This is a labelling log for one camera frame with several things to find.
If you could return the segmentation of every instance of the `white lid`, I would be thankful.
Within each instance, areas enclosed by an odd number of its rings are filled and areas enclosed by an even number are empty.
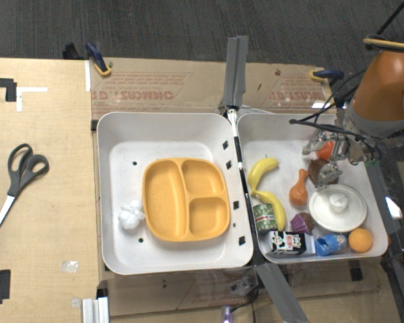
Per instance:
[[[320,226],[333,232],[349,232],[361,226],[367,213],[364,197],[340,184],[330,184],[316,191],[308,208]]]

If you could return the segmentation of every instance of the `dark floor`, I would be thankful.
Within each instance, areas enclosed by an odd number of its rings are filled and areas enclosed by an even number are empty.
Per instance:
[[[105,57],[224,62],[228,37],[248,35],[247,62],[315,65],[351,75],[376,54],[362,39],[403,1],[0,0],[0,57],[62,59],[69,42],[86,56],[84,44],[92,41]],[[382,35],[404,42],[404,8]],[[390,152],[404,161],[403,146]],[[396,162],[382,171],[389,182]],[[401,185],[392,187],[404,205]]]

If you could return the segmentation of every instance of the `banana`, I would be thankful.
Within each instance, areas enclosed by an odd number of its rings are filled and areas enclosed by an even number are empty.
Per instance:
[[[250,195],[254,196],[255,190],[262,176],[269,170],[275,169],[279,162],[275,158],[268,157],[258,160],[248,173],[248,185],[250,186]]]
[[[284,207],[281,204],[280,200],[273,193],[267,191],[255,190],[255,194],[263,203],[269,203],[270,205],[272,205],[278,230],[283,231],[285,229],[286,218]]]

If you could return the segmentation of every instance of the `yellow divided plate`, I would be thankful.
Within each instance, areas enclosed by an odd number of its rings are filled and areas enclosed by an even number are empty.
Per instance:
[[[143,207],[151,232],[169,242],[215,238],[230,222],[223,174],[203,159],[165,158],[148,165]]]

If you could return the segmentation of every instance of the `green can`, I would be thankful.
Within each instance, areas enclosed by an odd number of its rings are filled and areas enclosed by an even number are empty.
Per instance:
[[[256,230],[260,234],[278,229],[273,207],[269,203],[254,206],[253,214],[255,216]]]

